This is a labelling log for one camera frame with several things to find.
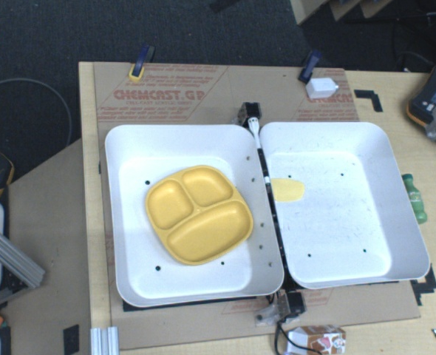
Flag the yellow divided plate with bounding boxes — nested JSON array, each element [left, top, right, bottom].
[[145, 164, 254, 266]]

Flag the white rectangular block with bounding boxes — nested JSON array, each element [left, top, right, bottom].
[[305, 77, 340, 100]]

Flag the yellow flat oval piece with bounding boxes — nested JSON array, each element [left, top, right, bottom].
[[270, 177, 306, 203]]

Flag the black block with thin wires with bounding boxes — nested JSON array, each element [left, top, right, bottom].
[[237, 101, 262, 126], [255, 289, 307, 327]]

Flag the white plastic tray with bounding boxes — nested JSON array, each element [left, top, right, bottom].
[[104, 124, 285, 308], [258, 121, 431, 290]]

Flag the green plastic bottle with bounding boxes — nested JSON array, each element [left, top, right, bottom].
[[401, 173, 429, 225]]

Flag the brown and white carton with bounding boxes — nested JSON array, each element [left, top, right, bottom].
[[287, 324, 347, 355]]

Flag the thin black and white rod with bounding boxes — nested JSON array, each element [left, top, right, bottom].
[[248, 117, 290, 291]]

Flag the brown cardboard board red print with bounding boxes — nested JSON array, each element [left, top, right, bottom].
[[92, 61, 422, 351]]

